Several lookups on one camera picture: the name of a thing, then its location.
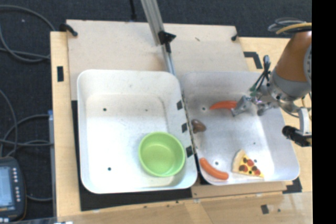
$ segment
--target white tray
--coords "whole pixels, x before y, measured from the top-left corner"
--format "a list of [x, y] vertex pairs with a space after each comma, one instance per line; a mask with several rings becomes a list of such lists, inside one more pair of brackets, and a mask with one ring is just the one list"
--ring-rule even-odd
[[187, 157], [175, 176], [147, 174], [138, 158], [141, 139], [153, 131], [192, 145], [179, 81], [156, 71], [86, 70], [77, 81], [80, 172], [97, 194], [183, 189], [197, 179]]
[[[190, 126], [191, 120], [197, 119], [207, 128], [193, 134], [198, 159], [204, 157], [213, 167], [229, 173], [229, 179], [224, 181], [201, 168], [205, 180], [213, 185], [287, 181], [299, 175], [292, 142], [281, 133], [285, 122], [280, 109], [258, 116], [252, 105], [235, 117], [228, 109], [209, 110], [219, 101], [239, 101], [259, 76], [256, 72], [195, 72], [181, 80]], [[231, 172], [232, 161], [240, 149], [257, 160], [264, 179]]]

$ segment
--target pizza slice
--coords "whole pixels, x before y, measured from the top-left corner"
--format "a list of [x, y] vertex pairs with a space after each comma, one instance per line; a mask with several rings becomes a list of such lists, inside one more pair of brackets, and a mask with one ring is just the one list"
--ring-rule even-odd
[[255, 161], [250, 159], [244, 150], [237, 152], [232, 163], [232, 172], [248, 176], [264, 177], [263, 173], [255, 165]]

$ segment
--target green bowl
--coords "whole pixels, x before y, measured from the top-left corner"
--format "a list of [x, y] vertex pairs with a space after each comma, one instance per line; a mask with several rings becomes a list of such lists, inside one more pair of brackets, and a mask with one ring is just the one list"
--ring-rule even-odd
[[153, 132], [141, 140], [139, 159], [150, 175], [173, 176], [184, 166], [185, 151], [175, 136], [165, 132]]

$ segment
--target black floor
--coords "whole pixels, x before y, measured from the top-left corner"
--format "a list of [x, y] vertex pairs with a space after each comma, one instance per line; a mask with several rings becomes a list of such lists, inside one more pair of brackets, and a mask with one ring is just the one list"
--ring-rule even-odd
[[[312, 0], [158, 0], [165, 23], [234, 25], [245, 37], [275, 37], [267, 27], [279, 17], [312, 20]], [[48, 19], [55, 29], [66, 19], [129, 21], [129, 0], [0, 0], [0, 5], [31, 9]], [[145, 22], [140, 0], [134, 0], [137, 21]], [[17, 51], [49, 54], [51, 27], [28, 12], [0, 7], [0, 25], [8, 46]], [[10, 100], [17, 120], [52, 110], [50, 62], [25, 63], [0, 51], [0, 90]], [[12, 112], [0, 95], [0, 138], [13, 125]], [[49, 138], [47, 118], [19, 126], [19, 141]], [[13, 147], [5, 148], [3, 156]], [[25, 174], [27, 192], [51, 196], [49, 148], [19, 148], [16, 158]], [[26, 219], [52, 216], [50, 202], [28, 200]]]

